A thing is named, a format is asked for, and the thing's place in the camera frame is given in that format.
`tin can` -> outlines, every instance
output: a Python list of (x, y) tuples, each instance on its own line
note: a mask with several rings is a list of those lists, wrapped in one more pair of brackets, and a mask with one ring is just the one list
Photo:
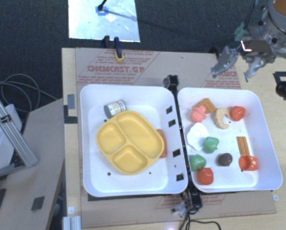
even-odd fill
[(126, 110), (127, 110), (126, 104), (122, 100), (112, 102), (104, 106), (104, 111), (105, 111), (107, 118), (111, 118), (115, 116), (116, 114), (121, 113)]

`green toy vegetable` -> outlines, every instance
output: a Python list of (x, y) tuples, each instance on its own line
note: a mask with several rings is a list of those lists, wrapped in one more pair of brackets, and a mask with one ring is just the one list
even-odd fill
[(198, 171), (201, 168), (205, 167), (206, 159), (199, 154), (191, 155), (189, 157), (190, 160), (190, 167), (192, 171)]
[(214, 137), (206, 137), (203, 142), (203, 147), (207, 153), (213, 153), (217, 148), (216, 146), (219, 144), (219, 139)]

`brown wafer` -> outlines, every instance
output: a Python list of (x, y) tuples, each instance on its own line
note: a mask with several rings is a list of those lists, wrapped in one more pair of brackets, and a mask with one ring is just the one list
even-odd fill
[(206, 114), (213, 113), (216, 110), (216, 107), (213, 105), (213, 103), (208, 99), (205, 98), (201, 102), (199, 102), (196, 107), (199, 107), (200, 105), (203, 105), (206, 107)]
[(237, 136), (237, 143), (241, 156), (250, 154), (247, 139), (244, 136)]

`red tomato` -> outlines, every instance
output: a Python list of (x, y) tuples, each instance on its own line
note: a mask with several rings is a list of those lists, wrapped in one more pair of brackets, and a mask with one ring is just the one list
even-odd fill
[(234, 121), (239, 121), (245, 115), (245, 108), (242, 106), (234, 106), (230, 109), (230, 115)]
[(214, 173), (210, 168), (202, 168), (197, 172), (196, 178), (200, 184), (209, 185), (214, 181)]

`silver can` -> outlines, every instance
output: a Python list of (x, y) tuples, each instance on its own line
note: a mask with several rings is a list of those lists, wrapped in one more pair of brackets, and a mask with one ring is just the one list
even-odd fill
[(104, 111), (105, 111), (107, 118), (111, 118), (115, 116), (116, 114), (121, 113), (126, 110), (127, 110), (126, 104), (124, 103), (123, 100), (112, 102), (104, 106)]

